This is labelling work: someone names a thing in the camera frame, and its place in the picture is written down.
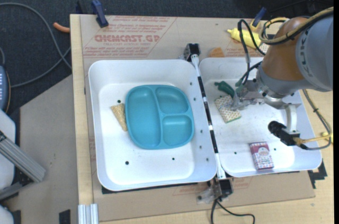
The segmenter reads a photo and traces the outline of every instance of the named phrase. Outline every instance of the black clip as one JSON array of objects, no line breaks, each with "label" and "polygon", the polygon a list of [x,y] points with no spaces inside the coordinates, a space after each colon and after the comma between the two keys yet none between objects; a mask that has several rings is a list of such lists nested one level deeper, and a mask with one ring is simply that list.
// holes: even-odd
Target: black clip
[{"label": "black clip", "polygon": [[100,27],[106,27],[108,26],[108,21],[105,18],[104,11],[102,9],[102,4],[99,0],[93,0],[91,2],[91,6],[93,9],[94,14],[97,15],[96,21],[100,25]]}]

